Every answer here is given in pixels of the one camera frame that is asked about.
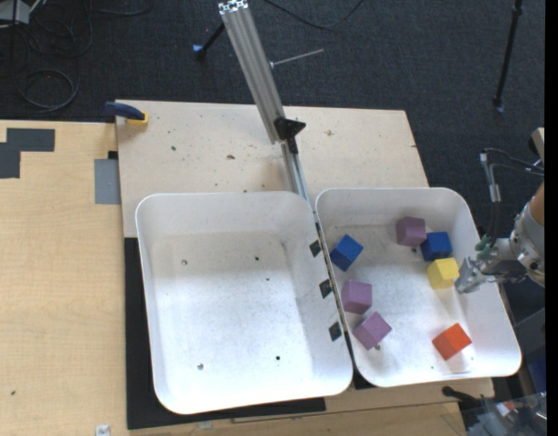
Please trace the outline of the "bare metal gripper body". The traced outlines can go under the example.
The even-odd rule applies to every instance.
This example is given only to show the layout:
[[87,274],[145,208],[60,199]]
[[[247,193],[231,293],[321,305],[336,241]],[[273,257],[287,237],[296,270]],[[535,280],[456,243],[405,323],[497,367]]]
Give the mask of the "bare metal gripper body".
[[493,246],[480,251],[482,272],[506,281],[517,282],[524,277],[545,287],[544,242],[522,236],[498,238]]

